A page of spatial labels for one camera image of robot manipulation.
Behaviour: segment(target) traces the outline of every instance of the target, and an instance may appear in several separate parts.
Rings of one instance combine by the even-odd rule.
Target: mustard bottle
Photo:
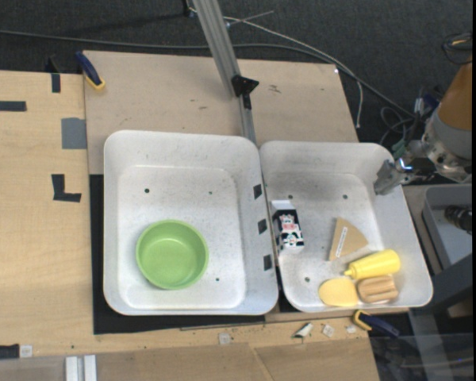
[[[400,266],[398,254],[388,248],[349,263],[344,275],[353,279],[371,278],[394,274],[400,270]]]

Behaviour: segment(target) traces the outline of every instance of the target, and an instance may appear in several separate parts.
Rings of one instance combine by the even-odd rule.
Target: blue and yellow clamp
[[[367,332],[370,332],[372,329],[378,330],[379,332],[390,336],[392,339],[397,338],[400,335],[400,331],[390,323],[372,316],[363,310],[356,310],[352,316],[352,321]]]
[[[106,85],[106,82],[104,82],[104,79],[98,75],[94,65],[92,65],[88,58],[80,51],[77,51],[75,56],[79,66],[81,66],[85,74],[85,79],[90,84],[90,86],[92,86],[95,90],[103,89]]]

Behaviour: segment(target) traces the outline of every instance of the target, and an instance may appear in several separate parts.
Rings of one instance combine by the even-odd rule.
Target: wooden table
[[[106,81],[103,92],[90,90],[81,75],[61,75],[61,91],[53,93],[50,74],[0,71],[0,101],[27,105],[26,112],[0,112],[0,345],[30,344],[34,356],[67,356],[218,345],[219,333],[232,334],[233,344],[245,343],[250,348],[366,340],[367,333],[361,329],[347,331],[348,317],[274,311],[267,315],[265,325],[93,334],[88,176],[102,170],[102,138],[116,125],[106,120],[120,119],[121,127],[128,129],[227,134],[239,134],[240,123],[238,113],[226,111],[227,99],[213,94],[221,86],[211,58],[87,55]],[[132,65],[128,70],[117,66],[124,56],[128,64],[142,64],[142,72],[151,76],[148,82],[134,83],[128,77],[137,71]],[[261,81],[252,96],[258,141],[307,137],[357,141],[332,65],[246,60],[240,66],[244,75]],[[183,80],[181,90],[180,79],[176,80],[180,75],[190,76]],[[155,106],[149,102],[153,88],[160,96],[155,100],[161,101]],[[127,89],[132,93],[126,96]],[[181,102],[192,104],[183,108],[189,114],[185,118]],[[137,124],[120,118],[124,103],[138,114],[149,103],[149,117]],[[214,104],[218,107],[211,110]],[[62,119],[71,117],[86,120],[88,150],[62,147]],[[305,123],[307,129],[291,128],[293,120]],[[64,174],[65,191],[82,194],[80,202],[53,200],[52,174]],[[311,337],[292,338],[307,321],[315,326]],[[321,332],[324,325],[335,329],[331,339]],[[352,348],[343,349],[353,360]],[[355,351],[363,358],[363,345]],[[364,374],[377,379],[370,349],[366,356]]]

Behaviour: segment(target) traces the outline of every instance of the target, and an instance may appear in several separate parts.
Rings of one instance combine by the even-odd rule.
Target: white tray
[[[143,230],[170,218],[197,228],[209,248],[202,278],[176,291],[151,285],[135,259]],[[108,137],[104,295],[127,315],[260,315],[273,308],[278,285],[253,143],[243,137],[145,131]]]
[[[401,187],[387,195],[374,193],[377,171],[392,159],[389,152],[367,143],[271,141],[259,154],[268,200],[290,198],[305,238],[301,252],[278,256],[283,289],[295,308],[342,310],[319,299],[319,286],[342,276],[350,261],[384,248],[394,249],[401,259],[394,275],[399,297],[390,303],[360,302],[357,308],[414,307],[430,301],[432,281]],[[356,226],[369,245],[330,262],[337,217]]]

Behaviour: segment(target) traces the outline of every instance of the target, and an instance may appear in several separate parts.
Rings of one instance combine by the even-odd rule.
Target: green plate
[[[208,246],[203,236],[184,221],[158,221],[140,235],[136,261],[153,285],[170,290],[187,288],[205,273]]]

